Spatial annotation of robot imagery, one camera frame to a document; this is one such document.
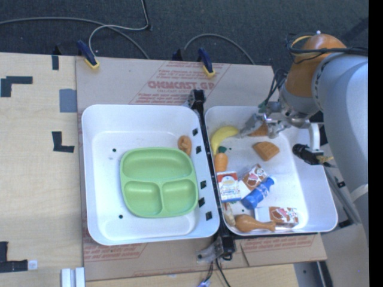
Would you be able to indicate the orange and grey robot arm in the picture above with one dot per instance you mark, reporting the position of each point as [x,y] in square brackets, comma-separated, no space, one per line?
[341,100]

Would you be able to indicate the tan toy croissant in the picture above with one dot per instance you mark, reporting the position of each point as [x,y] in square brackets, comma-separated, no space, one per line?
[185,143]

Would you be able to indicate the red and white carton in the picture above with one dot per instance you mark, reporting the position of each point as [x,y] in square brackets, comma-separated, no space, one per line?
[229,187]

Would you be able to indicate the orange carrot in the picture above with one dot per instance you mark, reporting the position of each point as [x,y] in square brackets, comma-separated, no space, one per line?
[221,161]

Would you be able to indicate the orange toy food piece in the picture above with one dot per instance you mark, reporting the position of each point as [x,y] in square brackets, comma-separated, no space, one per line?
[261,131]

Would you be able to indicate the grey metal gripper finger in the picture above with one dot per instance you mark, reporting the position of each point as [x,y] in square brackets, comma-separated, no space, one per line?
[273,128]
[252,125]

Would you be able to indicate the yellow banana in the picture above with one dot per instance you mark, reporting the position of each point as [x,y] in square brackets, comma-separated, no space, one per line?
[220,136]

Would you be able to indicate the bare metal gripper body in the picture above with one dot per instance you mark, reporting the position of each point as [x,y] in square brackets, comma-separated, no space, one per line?
[287,117]

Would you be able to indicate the orange toy bread slice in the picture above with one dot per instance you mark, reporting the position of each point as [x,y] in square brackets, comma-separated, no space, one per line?
[265,150]

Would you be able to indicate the white plastic tray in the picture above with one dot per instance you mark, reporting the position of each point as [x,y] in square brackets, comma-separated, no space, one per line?
[293,184]
[101,172]

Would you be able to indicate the small brown and white carton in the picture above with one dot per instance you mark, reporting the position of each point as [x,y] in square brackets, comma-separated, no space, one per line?
[254,176]

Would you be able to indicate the brown cardboard board red print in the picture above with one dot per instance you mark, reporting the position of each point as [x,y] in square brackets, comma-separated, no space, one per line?
[125,82]

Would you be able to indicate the large brown and white carton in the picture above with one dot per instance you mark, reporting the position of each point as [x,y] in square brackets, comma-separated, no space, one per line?
[278,215]

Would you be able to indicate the green divided plate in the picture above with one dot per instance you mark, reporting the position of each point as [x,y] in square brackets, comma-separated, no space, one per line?
[158,163]

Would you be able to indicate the tan toy chicken drumstick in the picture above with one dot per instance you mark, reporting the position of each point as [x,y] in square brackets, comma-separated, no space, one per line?
[249,223]

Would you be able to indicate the beige toy food piece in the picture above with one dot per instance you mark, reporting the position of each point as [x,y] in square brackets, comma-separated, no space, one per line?
[229,215]

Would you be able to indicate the black cylinder on white bracket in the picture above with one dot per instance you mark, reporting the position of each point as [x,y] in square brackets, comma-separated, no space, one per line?
[306,155]

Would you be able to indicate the blue bottle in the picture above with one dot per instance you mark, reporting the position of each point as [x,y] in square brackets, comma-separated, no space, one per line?
[257,194]

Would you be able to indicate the thin black rod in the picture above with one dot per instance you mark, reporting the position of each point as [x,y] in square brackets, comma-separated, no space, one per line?
[209,148]

